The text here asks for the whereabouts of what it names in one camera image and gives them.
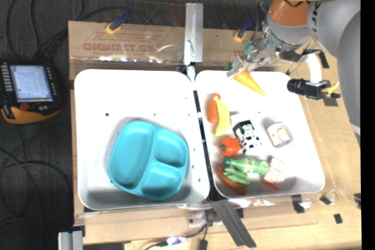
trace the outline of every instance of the yellow banana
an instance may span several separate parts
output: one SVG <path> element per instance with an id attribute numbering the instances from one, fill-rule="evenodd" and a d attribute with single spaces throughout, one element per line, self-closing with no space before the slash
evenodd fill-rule
<path id="1" fill-rule="evenodd" d="M 216 126 L 215 136 L 224 135 L 230 125 L 230 115 L 225 104 L 217 96 L 214 97 L 216 101 L 217 113 L 219 114 L 219 123 Z"/>

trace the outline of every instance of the white tray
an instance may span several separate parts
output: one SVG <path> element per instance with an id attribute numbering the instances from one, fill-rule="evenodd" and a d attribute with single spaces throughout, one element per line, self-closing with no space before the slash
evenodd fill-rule
<path id="1" fill-rule="evenodd" d="M 212 93 L 237 118 L 250 119 L 262 146 L 247 155 L 258 159 L 274 156 L 288 166 L 287 178 L 280 189 L 260 182 L 254 175 L 243 196 L 225 186 L 215 173 L 214 185 L 227 198 L 249 198 L 320 191 L 325 177 L 302 109 L 299 96 L 287 90 L 290 79 L 278 72 L 252 72 L 266 92 L 260 95 L 227 78 L 225 71 L 202 71 L 196 76 L 196 89 L 202 110 L 203 127 L 211 169 L 223 163 L 219 153 L 221 137 L 206 119 Z M 190 80 L 175 71 L 85 70 L 74 82 L 78 159 L 78 193 L 81 202 L 92 210 L 111 210 L 168 204 L 202 202 L 210 190 L 207 166 L 200 135 L 197 108 Z M 180 192 L 168 201 L 147 200 L 115 187 L 107 173 L 110 153 L 122 127 L 135 119 L 153 122 L 180 134 L 188 143 L 189 165 Z M 265 125 L 270 121 L 285 124 L 291 143 L 275 148 Z M 231 128 L 227 135 L 234 136 Z"/>
<path id="2" fill-rule="evenodd" d="M 85 70 L 74 82 L 78 193 L 92 210 L 199 203 L 209 179 L 190 80 L 174 71 Z M 147 200 L 115 187 L 107 167 L 125 124 L 143 119 L 180 134 L 189 165 L 180 191 L 168 201 Z"/>
<path id="3" fill-rule="evenodd" d="M 235 118 L 241 121 L 249 119 L 260 137 L 262 145 L 247 151 L 246 156 L 265 160 L 272 156 L 276 157 L 287 165 L 287 178 L 279 184 L 279 190 L 276 191 L 261 182 L 260 177 L 254 174 L 250 178 L 251 184 L 247 188 L 247 193 L 238 196 L 214 174 L 216 189 L 227 198 L 306 194 L 320 191 L 325 184 L 324 172 L 299 96 L 287 90 L 287 82 L 290 78 L 280 72 L 255 71 L 251 75 L 266 95 L 261 95 L 228 78 L 225 71 L 203 71 L 196 76 L 196 89 L 212 171 L 215 171 L 218 165 L 223 165 L 223 156 L 218 147 L 222 137 L 214 135 L 216 125 L 208 122 L 206 110 L 209 98 L 213 93 L 218 93 L 231 114 L 237 112 Z M 268 124 L 277 121 L 285 125 L 291 137 L 291 143 L 280 148 L 274 147 L 267 134 Z M 228 129 L 227 136 L 235 137 L 232 128 Z"/>

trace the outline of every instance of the gray carpet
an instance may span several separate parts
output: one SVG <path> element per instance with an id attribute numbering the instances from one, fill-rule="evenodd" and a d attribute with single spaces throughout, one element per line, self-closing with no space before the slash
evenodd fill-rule
<path id="1" fill-rule="evenodd" d="M 200 2 L 204 4 L 206 28 L 238 29 L 247 18 L 255 20 L 257 1 L 271 3 L 271 0 L 83 0 L 82 16 L 106 6 L 126 6 L 137 8 L 140 15 L 148 17 L 147 4 L 152 7 L 157 3 Z M 68 20 L 77 17 L 81 0 L 15 0 L 7 22 L 11 5 L 12 0 L 0 0 L 0 57 L 31 58 L 42 43 L 63 30 Z M 111 22 L 121 12 L 106 10 L 86 20 Z M 159 14 L 150 20 L 156 25 L 175 25 L 164 17 Z M 67 39 L 59 40 L 51 60 L 68 93 Z M 59 115 L 41 123 L 16 126 L 0 118 L 0 151 L 0 249 L 57 249 L 57 233 L 71 230 L 73 225 L 69 99 L 66 97 Z"/>

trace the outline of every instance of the toy banana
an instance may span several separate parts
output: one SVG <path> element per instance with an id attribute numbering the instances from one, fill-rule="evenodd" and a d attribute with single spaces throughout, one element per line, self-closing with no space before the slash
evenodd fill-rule
<path id="1" fill-rule="evenodd" d="M 216 126 L 215 136 L 224 135 L 230 125 L 230 115 L 225 104 L 219 100 L 218 96 L 213 98 L 216 101 L 217 113 L 219 114 L 219 123 Z"/>
<path id="2" fill-rule="evenodd" d="M 242 71 L 240 74 L 233 77 L 239 83 L 242 83 L 244 86 L 258 92 L 259 94 L 265 95 L 265 92 L 262 88 L 255 82 L 252 76 L 247 71 Z"/>

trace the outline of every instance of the metal bracket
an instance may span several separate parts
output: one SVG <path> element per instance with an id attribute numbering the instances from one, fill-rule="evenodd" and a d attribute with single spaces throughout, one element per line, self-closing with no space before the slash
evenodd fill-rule
<path id="1" fill-rule="evenodd" d="M 228 200 L 214 201 L 212 208 L 220 217 L 237 246 L 255 248 L 257 245 Z"/>
<path id="2" fill-rule="evenodd" d="M 82 231 L 59 232 L 59 250 L 83 250 Z"/>
<path id="3" fill-rule="evenodd" d="M 186 4 L 183 63 L 203 60 L 203 4 Z"/>

